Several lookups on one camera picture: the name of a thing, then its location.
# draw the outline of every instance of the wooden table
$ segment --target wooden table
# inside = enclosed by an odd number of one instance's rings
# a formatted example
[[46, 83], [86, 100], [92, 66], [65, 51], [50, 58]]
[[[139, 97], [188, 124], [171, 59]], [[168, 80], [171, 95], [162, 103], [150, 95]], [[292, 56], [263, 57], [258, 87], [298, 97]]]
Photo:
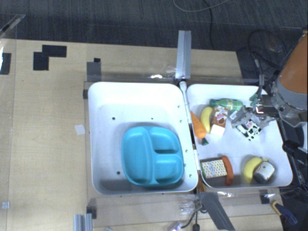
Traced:
[[[67, 46], [67, 57], [50, 57], [49, 71], [33, 71], [33, 52], [42, 51], [42, 44]], [[177, 50], [17, 40], [16, 52], [7, 231], [72, 230], [74, 214], [85, 214], [87, 206], [85, 135], [75, 130], [75, 125], [85, 123], [86, 62], [100, 58], [105, 73], [123, 71], [126, 66], [129, 74], [147, 75], [175, 66]], [[234, 52], [193, 50], [192, 75], [241, 78], [241, 71]], [[269, 205], [247, 200], [225, 207], [236, 230], [282, 230], [280, 218]], [[120, 209], [110, 207], [110, 223], [125, 223], [117, 212]], [[140, 213], [128, 215], [142, 217]], [[140, 219], [137, 224], [112, 229], [167, 230], [173, 218], [156, 223]], [[199, 223], [204, 230], [216, 230], [208, 214], [200, 216]], [[94, 230], [103, 231], [104, 227]]]

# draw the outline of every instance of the yellow banana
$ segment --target yellow banana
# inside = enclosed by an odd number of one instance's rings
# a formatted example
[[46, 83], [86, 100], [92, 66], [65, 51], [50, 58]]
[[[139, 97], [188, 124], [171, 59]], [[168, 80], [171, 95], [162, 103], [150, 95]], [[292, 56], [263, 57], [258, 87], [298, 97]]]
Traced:
[[206, 132], [209, 133], [211, 131], [210, 118], [213, 112], [213, 107], [206, 107], [201, 112], [200, 121], [206, 129]]
[[253, 157], [251, 158], [244, 167], [244, 179], [245, 181], [247, 181], [248, 183], [251, 183], [251, 180], [253, 178], [253, 174], [254, 171], [256, 169], [256, 167], [262, 163], [263, 161], [267, 161], [267, 159], [262, 159], [260, 157]]

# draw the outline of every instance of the orange sausage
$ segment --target orange sausage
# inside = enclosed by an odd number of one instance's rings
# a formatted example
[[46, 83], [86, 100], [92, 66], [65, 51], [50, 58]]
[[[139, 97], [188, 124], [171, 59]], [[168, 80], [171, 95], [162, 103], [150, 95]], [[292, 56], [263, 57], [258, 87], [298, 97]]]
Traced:
[[226, 176], [225, 184], [227, 186], [230, 186], [230, 185], [232, 185], [233, 178], [234, 178], [232, 165], [231, 165], [231, 163], [230, 163], [230, 161], [229, 161], [227, 156], [222, 156], [221, 159], [222, 159], [223, 164], [224, 164], [224, 166], [226, 168], [226, 171], [227, 171], [227, 176]]
[[193, 124], [192, 126], [194, 134], [197, 138], [203, 139], [206, 136], [205, 127], [192, 111], [191, 115], [192, 115], [192, 124]]

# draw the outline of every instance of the green bottle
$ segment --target green bottle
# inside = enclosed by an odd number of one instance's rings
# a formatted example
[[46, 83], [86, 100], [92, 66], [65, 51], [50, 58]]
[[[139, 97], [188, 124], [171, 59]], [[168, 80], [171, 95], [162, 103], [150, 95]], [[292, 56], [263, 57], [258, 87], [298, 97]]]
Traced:
[[211, 99], [210, 106], [215, 107], [216, 105], [226, 107], [230, 111], [235, 111], [235, 110], [239, 111], [243, 105], [243, 102], [239, 100], [227, 99], [227, 98], [219, 99], [219, 100]]

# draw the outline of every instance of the blue plate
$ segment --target blue plate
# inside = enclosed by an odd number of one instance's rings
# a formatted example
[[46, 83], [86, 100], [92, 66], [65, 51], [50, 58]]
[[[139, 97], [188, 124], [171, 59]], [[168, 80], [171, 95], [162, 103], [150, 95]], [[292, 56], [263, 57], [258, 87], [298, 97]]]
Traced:
[[167, 186], [184, 172], [176, 134], [161, 127], [134, 127], [122, 138], [122, 165], [127, 179], [139, 186]]

